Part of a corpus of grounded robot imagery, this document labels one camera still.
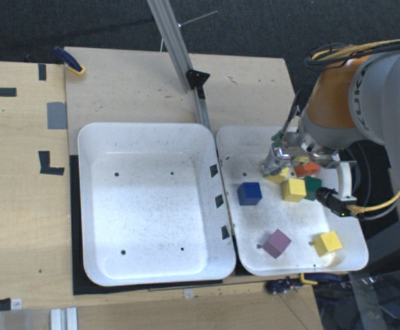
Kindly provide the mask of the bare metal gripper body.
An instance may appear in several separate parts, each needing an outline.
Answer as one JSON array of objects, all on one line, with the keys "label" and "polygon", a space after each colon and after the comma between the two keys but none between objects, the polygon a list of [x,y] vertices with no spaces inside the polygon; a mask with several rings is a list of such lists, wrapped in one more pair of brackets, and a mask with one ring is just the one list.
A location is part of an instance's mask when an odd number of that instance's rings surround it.
[{"label": "bare metal gripper body", "polygon": [[277,132],[271,147],[278,159],[290,158],[291,165],[314,162],[320,167],[336,167],[340,164],[338,150],[320,146],[310,135],[299,131]]}]

